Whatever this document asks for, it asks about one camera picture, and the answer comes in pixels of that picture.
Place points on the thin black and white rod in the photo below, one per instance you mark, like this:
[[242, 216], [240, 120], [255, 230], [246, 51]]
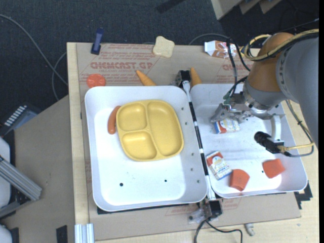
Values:
[[196, 125]]

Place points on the orange sausage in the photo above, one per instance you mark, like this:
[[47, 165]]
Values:
[[111, 123]]

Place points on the small white red blue carton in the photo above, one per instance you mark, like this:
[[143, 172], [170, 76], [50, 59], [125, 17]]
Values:
[[227, 126], [219, 164]]

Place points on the yellow divided plate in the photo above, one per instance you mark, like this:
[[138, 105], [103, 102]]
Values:
[[152, 130]]

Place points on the white plastic tray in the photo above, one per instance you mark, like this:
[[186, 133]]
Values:
[[141, 181], [240, 148]]

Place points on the beige bread slice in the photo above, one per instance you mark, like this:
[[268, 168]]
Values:
[[163, 47]]

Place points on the white and orange carton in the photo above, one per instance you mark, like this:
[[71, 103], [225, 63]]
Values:
[[217, 49]]

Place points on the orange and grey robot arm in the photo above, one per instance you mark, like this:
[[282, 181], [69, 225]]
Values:
[[291, 67]]

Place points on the brown cardboard board red print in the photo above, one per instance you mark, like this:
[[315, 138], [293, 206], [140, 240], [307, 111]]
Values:
[[131, 67]]

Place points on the orange carrot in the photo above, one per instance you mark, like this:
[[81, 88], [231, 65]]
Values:
[[144, 79], [195, 77]]

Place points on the black cylinder on white bracket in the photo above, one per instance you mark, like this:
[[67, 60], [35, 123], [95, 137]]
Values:
[[265, 140]]

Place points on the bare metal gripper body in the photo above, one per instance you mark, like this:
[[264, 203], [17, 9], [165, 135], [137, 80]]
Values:
[[243, 104]]

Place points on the orange wedge piece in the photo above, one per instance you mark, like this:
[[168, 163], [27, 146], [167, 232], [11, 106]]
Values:
[[274, 168], [239, 180]]

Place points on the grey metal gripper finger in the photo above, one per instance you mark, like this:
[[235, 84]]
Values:
[[219, 113], [242, 118]]

